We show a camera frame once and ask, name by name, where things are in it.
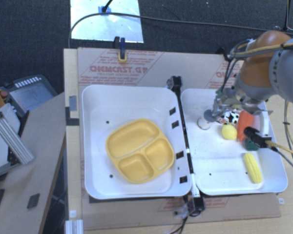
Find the orange carrot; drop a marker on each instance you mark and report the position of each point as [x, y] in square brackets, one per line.
[244, 123]

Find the black cylinder on white bracket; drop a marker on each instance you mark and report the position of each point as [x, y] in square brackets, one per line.
[255, 135]

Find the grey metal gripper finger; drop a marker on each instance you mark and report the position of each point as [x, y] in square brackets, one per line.
[216, 107]
[226, 109]

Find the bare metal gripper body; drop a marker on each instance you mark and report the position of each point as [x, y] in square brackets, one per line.
[236, 99]

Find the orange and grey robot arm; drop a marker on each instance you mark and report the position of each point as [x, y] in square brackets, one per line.
[258, 64]

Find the white plastic tray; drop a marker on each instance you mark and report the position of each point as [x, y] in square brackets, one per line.
[217, 160]
[97, 140]

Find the yellow lemon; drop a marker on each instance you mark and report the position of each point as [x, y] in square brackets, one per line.
[229, 131]

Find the dark green toy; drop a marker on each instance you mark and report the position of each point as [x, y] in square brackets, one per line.
[250, 145]

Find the thin black and white rod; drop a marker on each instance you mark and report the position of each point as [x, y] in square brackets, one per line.
[184, 130]

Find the brown cardboard board red print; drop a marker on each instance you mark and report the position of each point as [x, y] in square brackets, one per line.
[146, 64]

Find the black and white carton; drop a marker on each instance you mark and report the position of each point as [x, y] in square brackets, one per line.
[232, 118]

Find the yellow divided plate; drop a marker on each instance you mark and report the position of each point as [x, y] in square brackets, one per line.
[134, 140]

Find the yellow corn cob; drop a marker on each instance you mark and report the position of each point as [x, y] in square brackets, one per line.
[253, 167]

